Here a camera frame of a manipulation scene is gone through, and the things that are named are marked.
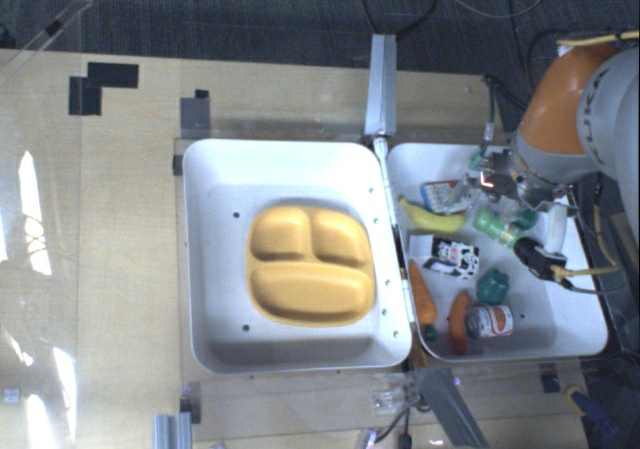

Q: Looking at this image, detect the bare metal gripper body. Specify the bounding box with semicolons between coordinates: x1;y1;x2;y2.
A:
477;148;567;209

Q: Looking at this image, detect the blue and white packet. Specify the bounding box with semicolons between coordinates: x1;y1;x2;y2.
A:
420;180;470;215

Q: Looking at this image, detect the green plastic bottle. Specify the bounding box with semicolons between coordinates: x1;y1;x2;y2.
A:
473;207;539;249

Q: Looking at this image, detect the yellow banana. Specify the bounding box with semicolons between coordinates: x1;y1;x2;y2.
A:
398;196;468;234

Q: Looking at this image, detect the black and white cow carton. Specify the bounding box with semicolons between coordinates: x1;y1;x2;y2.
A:
408;233;481;281

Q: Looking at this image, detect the green bell pepper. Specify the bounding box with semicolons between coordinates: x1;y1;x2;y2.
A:
475;268;512;306

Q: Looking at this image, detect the orange carrot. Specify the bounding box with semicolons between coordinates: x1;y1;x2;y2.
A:
408;259;441;343

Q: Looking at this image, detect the white and orange can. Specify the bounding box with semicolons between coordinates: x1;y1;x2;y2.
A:
464;304;515;340

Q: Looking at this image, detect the orange sausage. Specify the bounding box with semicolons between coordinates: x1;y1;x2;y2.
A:
447;290;473;356

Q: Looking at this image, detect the white plastic tray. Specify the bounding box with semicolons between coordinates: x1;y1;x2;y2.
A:
181;138;414;375
387;142;610;364

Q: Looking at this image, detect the yellow divided plate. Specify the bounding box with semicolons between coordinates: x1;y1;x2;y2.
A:
246;205;378;329

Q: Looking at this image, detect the black cylinder on white bracket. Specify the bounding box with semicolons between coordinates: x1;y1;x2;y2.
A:
513;203;572;282

